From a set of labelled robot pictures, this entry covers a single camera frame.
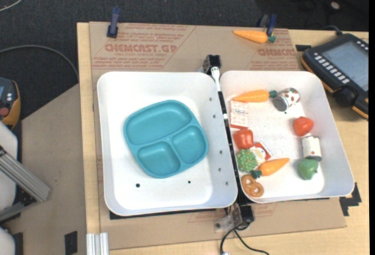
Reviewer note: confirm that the white can strawberry print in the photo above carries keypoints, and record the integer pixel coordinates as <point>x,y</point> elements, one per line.
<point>286,99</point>

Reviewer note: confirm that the thin black and white rod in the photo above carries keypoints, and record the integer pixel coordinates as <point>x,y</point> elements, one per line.
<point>223,110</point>

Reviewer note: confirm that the orange carrot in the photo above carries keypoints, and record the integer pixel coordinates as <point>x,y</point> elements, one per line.
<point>252,36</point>
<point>253,96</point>
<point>274,166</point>

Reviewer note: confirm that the white and orange carton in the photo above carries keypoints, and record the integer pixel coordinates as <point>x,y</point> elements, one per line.
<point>238,114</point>

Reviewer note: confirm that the white can red label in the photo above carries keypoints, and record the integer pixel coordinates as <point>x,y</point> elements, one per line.
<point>311,146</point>

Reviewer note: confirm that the green grapes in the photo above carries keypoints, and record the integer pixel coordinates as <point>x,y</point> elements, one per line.
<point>246,160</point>

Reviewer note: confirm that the brown cardboard board red print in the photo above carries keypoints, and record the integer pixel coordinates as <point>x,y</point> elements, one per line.
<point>175,42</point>

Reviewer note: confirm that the white plastic tray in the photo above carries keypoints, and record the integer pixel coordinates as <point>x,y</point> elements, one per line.
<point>164,195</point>
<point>272,130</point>

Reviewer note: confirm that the brown pretzel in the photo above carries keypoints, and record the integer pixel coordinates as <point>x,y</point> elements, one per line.
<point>252,186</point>

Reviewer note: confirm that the green bell pepper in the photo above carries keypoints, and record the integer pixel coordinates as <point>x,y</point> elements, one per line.
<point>307,168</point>

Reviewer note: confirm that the red and white packet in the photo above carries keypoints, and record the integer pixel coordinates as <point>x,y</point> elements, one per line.
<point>262,152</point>

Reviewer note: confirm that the blue divided plate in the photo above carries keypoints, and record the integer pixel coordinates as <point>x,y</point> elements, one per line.
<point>164,136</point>

